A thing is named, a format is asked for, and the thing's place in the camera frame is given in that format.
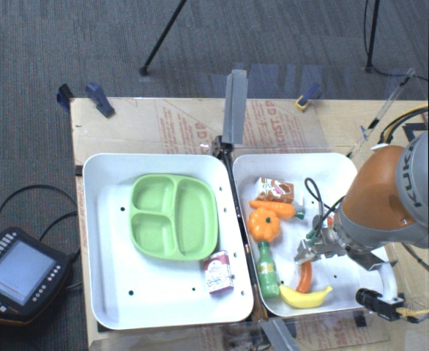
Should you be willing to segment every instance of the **yellow banana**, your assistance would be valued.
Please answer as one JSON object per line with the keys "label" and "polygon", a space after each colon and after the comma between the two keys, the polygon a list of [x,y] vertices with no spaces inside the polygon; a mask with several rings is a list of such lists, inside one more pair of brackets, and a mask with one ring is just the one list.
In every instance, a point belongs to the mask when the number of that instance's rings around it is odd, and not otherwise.
{"label": "yellow banana", "polygon": [[307,292],[305,294],[291,289],[285,284],[280,285],[280,296],[290,306],[296,308],[315,308],[320,306],[327,294],[332,291],[331,286],[325,287],[323,290],[315,292]]}

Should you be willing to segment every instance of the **plastic bottle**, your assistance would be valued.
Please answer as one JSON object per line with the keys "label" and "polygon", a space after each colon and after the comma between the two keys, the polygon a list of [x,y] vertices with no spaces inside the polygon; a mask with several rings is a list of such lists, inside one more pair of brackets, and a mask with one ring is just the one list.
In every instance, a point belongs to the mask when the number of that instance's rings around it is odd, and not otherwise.
{"label": "plastic bottle", "polygon": [[270,245],[266,241],[258,244],[260,257],[257,261],[258,283],[260,291],[264,298],[274,298],[279,296],[280,287],[278,286],[278,277],[276,264],[270,253]]}

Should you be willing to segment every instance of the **orange vegetable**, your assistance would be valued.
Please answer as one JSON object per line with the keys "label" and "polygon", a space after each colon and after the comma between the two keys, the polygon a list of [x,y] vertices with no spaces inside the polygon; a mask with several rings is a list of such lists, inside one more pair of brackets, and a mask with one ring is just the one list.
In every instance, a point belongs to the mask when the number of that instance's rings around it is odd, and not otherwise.
{"label": "orange vegetable", "polygon": [[274,211],[258,208],[250,214],[247,229],[256,241],[271,242],[280,234],[280,219]]}
{"label": "orange vegetable", "polygon": [[310,260],[301,264],[301,277],[297,284],[296,291],[305,294],[309,291],[310,282],[312,281],[312,262]]}
{"label": "orange vegetable", "polygon": [[290,203],[272,202],[268,200],[251,200],[249,205],[252,208],[264,207],[270,211],[274,211],[281,219],[290,219],[296,214],[296,210]]}

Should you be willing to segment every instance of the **white tray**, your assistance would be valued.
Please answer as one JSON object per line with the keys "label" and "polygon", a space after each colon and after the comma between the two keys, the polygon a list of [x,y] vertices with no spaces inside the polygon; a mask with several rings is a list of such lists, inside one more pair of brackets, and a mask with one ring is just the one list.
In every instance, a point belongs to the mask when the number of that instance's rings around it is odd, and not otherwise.
{"label": "white tray", "polygon": [[[174,261],[139,252],[130,239],[128,206],[135,180],[173,173],[205,181],[219,217],[215,251],[229,254],[234,288],[210,294],[201,261]],[[228,172],[208,155],[98,154],[83,167],[92,310],[114,330],[236,322],[253,308],[244,245]]]}
{"label": "white tray", "polygon": [[[282,220],[280,235],[270,244],[280,282],[296,288],[300,272],[296,268],[294,256],[299,242],[311,230],[312,218],[318,213],[317,201],[306,190],[304,180],[307,177],[312,178],[317,184],[322,200],[331,206],[346,194],[356,174],[354,163],[346,156],[336,153],[245,154],[234,161],[233,175],[245,222],[253,211],[249,206],[249,200],[253,200],[257,195],[254,184],[260,177],[290,182],[294,185],[295,200],[301,195],[304,198],[306,209],[304,220],[297,217]],[[247,234],[254,260],[257,261],[259,257],[257,243],[249,233]],[[382,260],[388,260],[384,247],[374,250],[374,253]],[[315,261],[312,264],[312,271],[310,292],[322,290],[328,284],[333,288],[333,291],[327,294],[323,305],[312,309],[296,309],[277,297],[262,298],[265,307],[281,317],[332,312],[362,308],[355,300],[356,291],[361,287],[382,293],[382,280],[378,272],[366,271],[348,256]]]}

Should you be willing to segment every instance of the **green divided tray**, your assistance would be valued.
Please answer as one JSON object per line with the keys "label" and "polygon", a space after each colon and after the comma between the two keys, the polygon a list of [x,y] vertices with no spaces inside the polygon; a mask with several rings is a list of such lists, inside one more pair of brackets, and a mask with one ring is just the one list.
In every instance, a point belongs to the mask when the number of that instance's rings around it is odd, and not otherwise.
{"label": "green divided tray", "polygon": [[146,174],[133,184],[130,235],[144,254],[202,260],[217,244],[216,197],[203,181],[175,174]]}

